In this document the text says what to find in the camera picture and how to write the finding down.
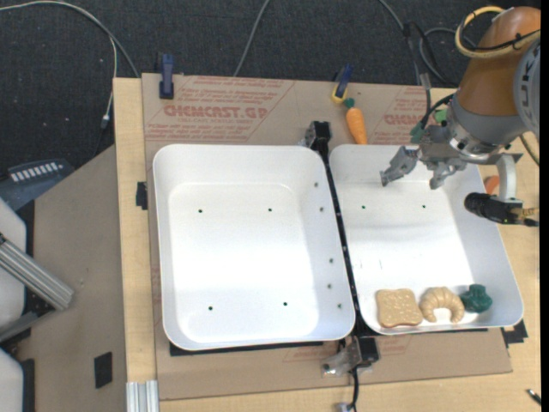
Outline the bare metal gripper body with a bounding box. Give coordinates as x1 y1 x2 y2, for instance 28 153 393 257
417 124 495 167

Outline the black cylinder on white bracket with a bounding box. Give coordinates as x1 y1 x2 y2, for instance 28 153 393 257
463 153 525 225

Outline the orange toy carrot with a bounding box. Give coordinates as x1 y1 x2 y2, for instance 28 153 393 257
343 97 369 146

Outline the green toy broccoli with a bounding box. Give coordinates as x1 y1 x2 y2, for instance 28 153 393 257
458 283 494 315

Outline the tan toy bread slice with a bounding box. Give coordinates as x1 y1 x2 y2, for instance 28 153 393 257
375 288 424 330

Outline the beige toy croissant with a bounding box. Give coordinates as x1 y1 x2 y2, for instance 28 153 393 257
418 286 467 325

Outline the thin black and white rod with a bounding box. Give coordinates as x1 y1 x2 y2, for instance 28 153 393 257
319 146 365 338

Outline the white plastic tray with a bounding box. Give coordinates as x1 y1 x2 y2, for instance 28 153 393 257
152 142 358 353
328 142 526 336

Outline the brown cardboard board red print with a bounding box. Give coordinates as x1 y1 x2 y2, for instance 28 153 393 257
141 72 514 401

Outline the black block with thin wires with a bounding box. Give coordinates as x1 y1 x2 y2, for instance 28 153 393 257
321 335 381 378
299 120 334 152

